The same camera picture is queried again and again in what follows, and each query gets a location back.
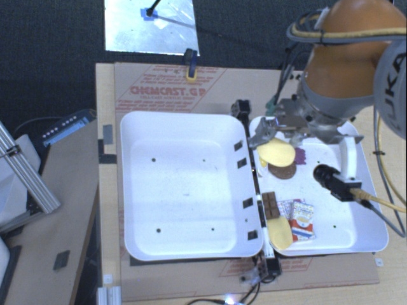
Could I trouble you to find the black cylinder on white bracket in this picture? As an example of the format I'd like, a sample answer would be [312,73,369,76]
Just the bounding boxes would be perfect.
[313,132,364,203]

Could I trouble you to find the oval yellow biscuit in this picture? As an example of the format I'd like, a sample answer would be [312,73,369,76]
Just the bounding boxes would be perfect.
[266,216,294,251]

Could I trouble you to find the thin black and white rod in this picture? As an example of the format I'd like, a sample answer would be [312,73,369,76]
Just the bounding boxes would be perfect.
[240,112,275,267]

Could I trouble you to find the brown chocolate bar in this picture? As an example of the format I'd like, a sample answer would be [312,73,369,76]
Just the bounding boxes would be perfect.
[261,191,281,220]

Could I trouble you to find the white and pink packet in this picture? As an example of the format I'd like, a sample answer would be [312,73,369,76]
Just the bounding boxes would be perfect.
[276,198,303,220]

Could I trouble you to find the brown cardboard board red print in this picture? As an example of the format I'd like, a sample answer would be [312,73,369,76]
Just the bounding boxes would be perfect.
[113,62,381,302]

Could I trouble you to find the purple grapes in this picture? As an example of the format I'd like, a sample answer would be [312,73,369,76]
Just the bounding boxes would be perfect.
[293,147,308,166]

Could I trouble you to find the black block with thin wires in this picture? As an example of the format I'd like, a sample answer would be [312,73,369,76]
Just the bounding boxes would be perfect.
[239,255,283,286]
[230,98,251,119]

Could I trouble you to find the red and white carton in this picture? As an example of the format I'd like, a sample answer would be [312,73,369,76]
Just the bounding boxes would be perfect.
[288,200,317,243]

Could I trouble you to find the round brown biscuit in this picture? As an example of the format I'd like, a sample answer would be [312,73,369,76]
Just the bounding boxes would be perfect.
[267,163,298,180]

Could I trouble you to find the white plastic tray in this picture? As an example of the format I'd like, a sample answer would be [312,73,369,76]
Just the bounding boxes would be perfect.
[249,115,390,257]
[120,110,265,262]

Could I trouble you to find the round yellow biscuit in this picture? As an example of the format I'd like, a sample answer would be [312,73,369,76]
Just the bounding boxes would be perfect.
[256,137,297,168]

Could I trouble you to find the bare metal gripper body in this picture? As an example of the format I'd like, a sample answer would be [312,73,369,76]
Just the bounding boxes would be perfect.
[274,97,351,145]

